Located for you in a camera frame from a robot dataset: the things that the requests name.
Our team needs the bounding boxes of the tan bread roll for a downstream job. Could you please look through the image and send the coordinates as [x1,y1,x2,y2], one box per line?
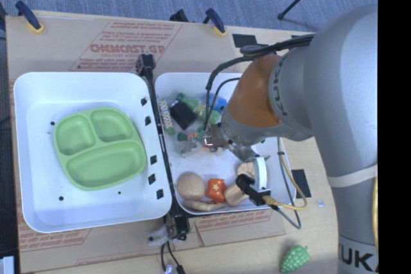
[223,184,250,207]

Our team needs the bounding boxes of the black cylinder on white bracket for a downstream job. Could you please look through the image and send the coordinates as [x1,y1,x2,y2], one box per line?
[235,155,272,207]

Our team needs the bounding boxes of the green bottle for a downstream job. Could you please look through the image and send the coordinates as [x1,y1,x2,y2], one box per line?
[176,92,223,124]

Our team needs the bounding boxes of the blue packet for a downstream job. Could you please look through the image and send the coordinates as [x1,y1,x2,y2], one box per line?
[207,92,229,114]

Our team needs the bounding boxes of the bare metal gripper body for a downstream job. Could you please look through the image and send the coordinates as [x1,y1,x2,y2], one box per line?
[201,123,258,162]

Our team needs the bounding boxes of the thin black and white rod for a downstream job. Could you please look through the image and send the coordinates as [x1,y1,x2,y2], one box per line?
[143,69,181,219]

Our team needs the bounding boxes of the white plastic tray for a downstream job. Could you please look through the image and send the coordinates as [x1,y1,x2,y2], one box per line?
[153,72,297,216]
[13,71,173,234]

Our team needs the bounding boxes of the brown cardboard board red print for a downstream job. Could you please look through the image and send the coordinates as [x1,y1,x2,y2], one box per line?
[4,11,322,274]

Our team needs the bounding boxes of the tan croissant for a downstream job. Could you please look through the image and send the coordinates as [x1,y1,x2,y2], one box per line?
[236,161,257,180]

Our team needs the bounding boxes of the round tan bread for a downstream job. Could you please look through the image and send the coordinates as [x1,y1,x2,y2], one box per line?
[176,171,207,202]

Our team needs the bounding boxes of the green grapes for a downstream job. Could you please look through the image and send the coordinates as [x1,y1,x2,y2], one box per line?
[279,244,311,274]

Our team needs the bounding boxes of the green divided plate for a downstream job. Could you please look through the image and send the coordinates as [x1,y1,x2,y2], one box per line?
[52,107,148,191]

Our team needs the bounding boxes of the orange carrot with green top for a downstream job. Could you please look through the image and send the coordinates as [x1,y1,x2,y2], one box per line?
[177,132,200,142]

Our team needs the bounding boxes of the black box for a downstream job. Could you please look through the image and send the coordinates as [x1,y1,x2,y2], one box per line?
[169,101,198,131]

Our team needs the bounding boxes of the red carton with yellow stars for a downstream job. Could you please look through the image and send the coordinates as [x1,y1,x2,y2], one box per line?
[205,178,228,204]

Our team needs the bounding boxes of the black block with thin wires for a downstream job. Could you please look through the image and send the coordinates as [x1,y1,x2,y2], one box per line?
[162,212,191,241]
[135,53,157,75]

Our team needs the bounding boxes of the tan sausage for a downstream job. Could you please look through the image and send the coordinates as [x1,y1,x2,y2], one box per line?
[183,199,226,212]

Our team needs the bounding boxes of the white carton with orange pattern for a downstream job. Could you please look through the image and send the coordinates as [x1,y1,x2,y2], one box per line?
[157,98,177,137]

